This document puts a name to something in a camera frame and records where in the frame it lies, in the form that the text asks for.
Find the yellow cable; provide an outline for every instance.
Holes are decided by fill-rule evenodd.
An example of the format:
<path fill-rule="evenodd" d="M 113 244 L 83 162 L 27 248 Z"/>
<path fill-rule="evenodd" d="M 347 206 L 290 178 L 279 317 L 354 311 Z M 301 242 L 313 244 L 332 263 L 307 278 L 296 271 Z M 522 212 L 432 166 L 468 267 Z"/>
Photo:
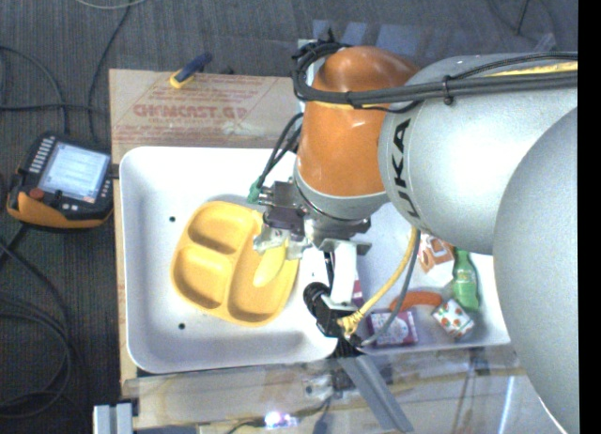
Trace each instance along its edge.
<path fill-rule="evenodd" d="M 407 264 L 409 262 L 411 253 L 413 252 L 413 248 L 415 246 L 415 242 L 418 241 L 417 232 L 418 232 L 417 228 L 415 228 L 415 227 L 411 228 L 411 236 L 409 238 L 409 244 L 407 246 L 407 250 L 405 251 L 405 255 L 403 256 L 401 263 L 396 268 L 396 271 L 394 271 L 394 274 L 391 276 L 390 279 L 388 279 L 386 281 L 386 284 L 384 284 L 380 288 L 380 290 L 369 301 L 364 303 L 359 310 L 353 312 L 350 316 L 339 318 L 337 320 L 338 325 L 344 329 L 345 336 L 350 336 L 350 335 L 354 334 L 355 331 L 357 331 L 357 328 L 359 327 L 359 323 L 365 317 L 365 314 L 367 314 L 367 312 L 376 304 L 376 302 L 378 302 L 382 298 L 382 296 L 386 292 L 388 292 L 388 290 L 390 290 L 390 288 L 394 285 L 394 283 L 401 276 L 401 273 L 403 273 L 403 271 L 405 270 L 405 267 L 407 266 Z"/>

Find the yellow divided plate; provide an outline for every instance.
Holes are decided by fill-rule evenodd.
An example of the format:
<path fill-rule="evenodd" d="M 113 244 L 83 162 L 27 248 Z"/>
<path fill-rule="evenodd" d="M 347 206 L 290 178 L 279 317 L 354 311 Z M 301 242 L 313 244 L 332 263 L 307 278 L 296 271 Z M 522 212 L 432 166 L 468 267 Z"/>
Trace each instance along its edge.
<path fill-rule="evenodd" d="M 187 301 L 245 326 L 267 324 L 290 296 L 299 261 L 285 246 L 262 256 L 253 249 L 260 212 L 223 201 L 203 204 L 188 221 L 171 261 L 171 281 Z"/>

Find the yellow and blue tool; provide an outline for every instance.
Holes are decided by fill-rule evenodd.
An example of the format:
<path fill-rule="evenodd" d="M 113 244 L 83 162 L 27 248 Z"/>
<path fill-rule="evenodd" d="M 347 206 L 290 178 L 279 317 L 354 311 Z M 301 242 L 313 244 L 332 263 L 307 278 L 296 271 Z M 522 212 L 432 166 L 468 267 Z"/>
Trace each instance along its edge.
<path fill-rule="evenodd" d="M 213 55 L 206 52 L 204 54 L 200 54 L 190 63 L 188 63 L 183 69 L 176 71 L 169 78 L 169 83 L 171 86 L 175 88 L 182 88 L 193 78 L 194 74 L 198 71 L 202 71 L 205 69 L 205 66 L 210 63 L 213 59 Z"/>

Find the green plastic bottle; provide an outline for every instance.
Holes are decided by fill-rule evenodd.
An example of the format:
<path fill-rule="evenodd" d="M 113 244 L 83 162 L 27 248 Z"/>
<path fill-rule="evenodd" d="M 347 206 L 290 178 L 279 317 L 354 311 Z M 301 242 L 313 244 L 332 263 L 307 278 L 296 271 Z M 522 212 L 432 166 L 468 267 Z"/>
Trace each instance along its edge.
<path fill-rule="evenodd" d="M 453 297 L 464 309 L 478 309 L 478 271 L 471 262 L 470 253 L 457 247 L 451 285 Z"/>

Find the white tray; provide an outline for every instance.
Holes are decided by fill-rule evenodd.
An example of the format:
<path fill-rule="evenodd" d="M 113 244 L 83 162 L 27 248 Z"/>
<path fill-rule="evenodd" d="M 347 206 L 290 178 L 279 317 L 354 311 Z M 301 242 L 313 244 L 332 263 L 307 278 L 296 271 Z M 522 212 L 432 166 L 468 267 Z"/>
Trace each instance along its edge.
<path fill-rule="evenodd" d="M 120 165 L 123 210 L 126 325 L 133 361 L 151 373 L 169 373 L 255 364 L 288 364 L 323 359 L 336 341 L 324 337 L 302 300 L 304 287 L 327 282 L 323 256 L 305 251 L 297 281 L 283 312 L 256 328 L 232 324 L 183 301 L 171 286 L 169 265 L 184 225 L 209 200 L 245 204 L 250 185 L 270 155 L 268 149 L 139 147 Z M 268 176 L 286 180 L 294 156 L 286 155 Z M 373 243 L 358 259 L 366 298 L 386 281 L 408 244 L 409 225 L 391 204 L 372 217 L 358 239 Z M 414 308 L 419 342 L 398 349 L 432 350 L 505 344 L 490 256 L 473 256 L 480 273 L 482 308 L 469 339 L 455 342 L 434 323 L 432 310 Z M 411 287 L 419 287 L 415 282 Z M 387 306 L 400 283 L 378 303 Z M 390 352 L 374 349 L 374 352 Z"/>

